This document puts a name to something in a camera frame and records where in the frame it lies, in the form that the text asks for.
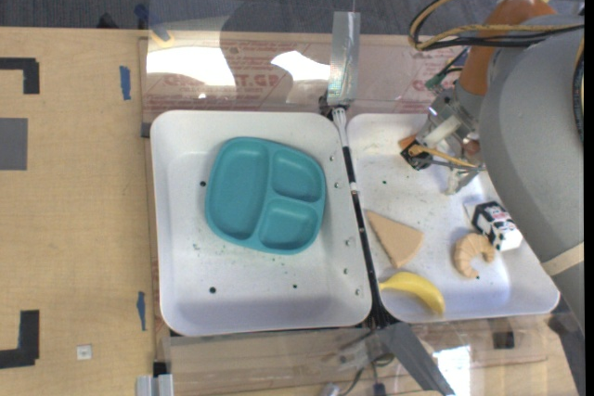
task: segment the yellow banana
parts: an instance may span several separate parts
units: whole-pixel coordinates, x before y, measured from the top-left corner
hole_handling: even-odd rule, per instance
[[[446,302],[441,291],[428,279],[401,271],[388,280],[380,282],[380,290],[402,290],[421,299],[431,310],[440,315],[446,310]]]

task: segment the bread slice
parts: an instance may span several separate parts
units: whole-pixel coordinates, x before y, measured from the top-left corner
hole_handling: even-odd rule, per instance
[[[419,252],[424,238],[421,231],[384,218],[373,211],[366,211],[366,215],[395,268],[404,266]]]

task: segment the teal tray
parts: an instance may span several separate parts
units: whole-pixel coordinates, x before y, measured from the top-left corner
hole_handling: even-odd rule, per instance
[[[324,173],[312,157],[276,142],[237,137],[216,156],[205,214],[222,239],[295,254],[316,239],[325,201]]]

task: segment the black tape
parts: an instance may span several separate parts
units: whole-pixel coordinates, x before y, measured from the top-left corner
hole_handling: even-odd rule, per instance
[[[0,57],[0,70],[22,70],[22,93],[39,94],[39,63],[35,58]]]
[[[19,346],[0,351],[0,369],[33,366],[39,358],[39,311],[20,311]]]

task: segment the orange object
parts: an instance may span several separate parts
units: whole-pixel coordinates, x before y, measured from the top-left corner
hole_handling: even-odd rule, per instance
[[[490,25],[519,25],[533,17],[557,13],[554,8],[542,0],[500,0],[486,19]],[[503,35],[502,31],[480,32],[479,36]],[[466,58],[464,69],[458,80],[459,85],[468,93],[478,96],[486,94],[486,73],[493,56],[493,46],[473,46]]]

